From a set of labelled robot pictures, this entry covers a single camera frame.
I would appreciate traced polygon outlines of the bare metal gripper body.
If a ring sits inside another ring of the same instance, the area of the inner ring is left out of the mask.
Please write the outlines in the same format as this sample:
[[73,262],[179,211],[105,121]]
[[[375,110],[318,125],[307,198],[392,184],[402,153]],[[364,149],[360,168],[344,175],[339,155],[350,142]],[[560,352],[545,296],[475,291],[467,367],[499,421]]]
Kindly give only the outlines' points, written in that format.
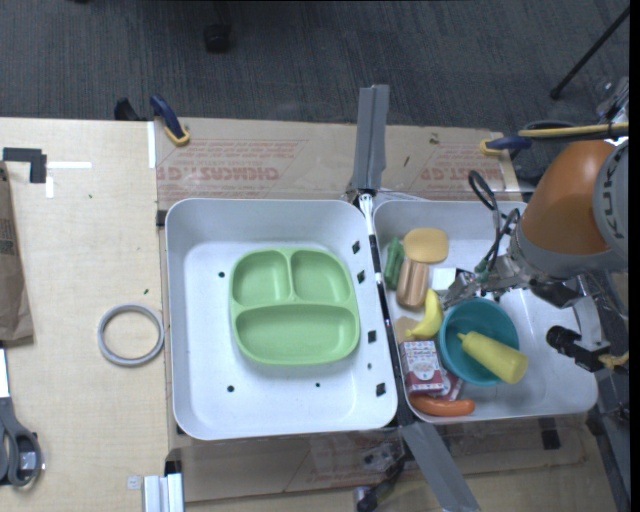
[[495,300],[516,289],[528,290],[557,308],[572,307],[583,298],[583,290],[574,279],[552,278],[511,253],[482,259],[477,265],[477,284],[482,294],[489,293]]

